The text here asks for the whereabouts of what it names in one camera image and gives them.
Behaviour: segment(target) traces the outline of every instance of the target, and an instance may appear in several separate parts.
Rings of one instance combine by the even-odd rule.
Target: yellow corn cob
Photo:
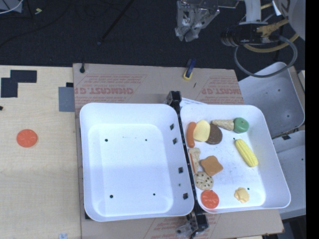
[[[258,165],[257,157],[255,156],[251,148],[249,148],[249,146],[245,143],[244,140],[242,139],[236,140],[235,145],[240,155],[243,157],[243,159],[247,163],[247,165],[249,165],[250,167],[254,167]]]

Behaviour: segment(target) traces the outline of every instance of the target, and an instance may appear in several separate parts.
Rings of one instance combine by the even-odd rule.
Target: red circle
[[[209,209],[214,209],[219,204],[218,195],[212,190],[204,190],[200,195],[201,202]]]
[[[24,129],[17,134],[16,141],[20,146],[28,148],[36,144],[38,136],[33,130]]]

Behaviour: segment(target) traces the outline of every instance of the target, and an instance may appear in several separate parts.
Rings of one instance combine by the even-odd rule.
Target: wooden surface
[[[0,238],[81,238],[74,113],[59,112],[58,88],[73,82],[72,68],[0,66],[37,70],[36,83],[19,83],[17,98],[0,98]],[[30,148],[16,135],[38,135]]]

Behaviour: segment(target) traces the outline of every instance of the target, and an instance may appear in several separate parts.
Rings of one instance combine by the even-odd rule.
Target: robotic hand
[[[297,49],[293,41],[299,36],[306,40],[306,0],[273,0],[271,4],[261,6],[260,0],[179,0],[177,1],[177,27],[175,28],[176,36],[186,42],[198,38],[199,32],[206,28],[207,25],[220,13],[219,8],[236,8],[239,1],[244,1],[246,6],[246,21],[230,26],[221,33],[221,42],[227,46],[236,47],[234,60],[237,66],[245,73],[265,78],[280,73],[291,67],[297,58]],[[265,6],[273,6],[276,15],[283,15],[284,20],[270,24],[261,19],[261,10]],[[289,23],[296,34],[291,39],[283,36],[272,35],[282,25]],[[291,62],[278,72],[271,75],[258,76],[245,70],[238,62],[236,52],[239,46],[261,52],[270,52],[274,49],[256,49],[269,42],[282,41],[284,44],[279,45],[277,50],[290,45],[293,49],[294,56]]]

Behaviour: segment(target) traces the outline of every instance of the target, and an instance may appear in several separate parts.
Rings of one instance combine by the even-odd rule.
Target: toy food
[[[237,198],[241,203],[246,203],[249,201],[249,194],[244,188],[236,189],[234,197]]]
[[[209,137],[207,139],[208,144],[219,144],[221,140],[223,139],[223,133],[220,130],[220,128],[213,123],[210,125],[210,132],[209,132]]]
[[[195,186],[200,190],[211,189],[214,185],[214,180],[205,172],[197,172],[194,174]]]
[[[247,132],[249,128],[249,123],[244,118],[236,118],[234,120],[234,131],[236,133]]]
[[[202,119],[196,123],[196,128],[194,129],[193,137],[196,141],[207,141],[210,132],[209,123]]]
[[[191,122],[188,124],[187,131],[186,131],[187,145],[191,148],[193,148],[195,146],[195,141],[194,141],[194,136],[193,136],[195,128],[196,128],[196,123]]]
[[[222,127],[226,130],[232,131],[234,130],[234,120],[233,119],[214,119],[211,121],[214,125]]]
[[[219,204],[218,195],[212,190],[205,190],[200,195],[201,202],[209,209],[214,209]]]
[[[250,167],[258,165],[258,159],[256,155],[243,139],[236,140],[235,146],[247,165],[249,165]]]
[[[197,170],[199,167],[200,149],[199,148],[188,149],[188,154],[190,158],[191,167],[193,169],[193,173],[197,173]]]
[[[209,176],[213,176],[224,169],[215,156],[209,156],[205,159],[202,159],[200,164],[204,168],[205,173],[207,173]]]

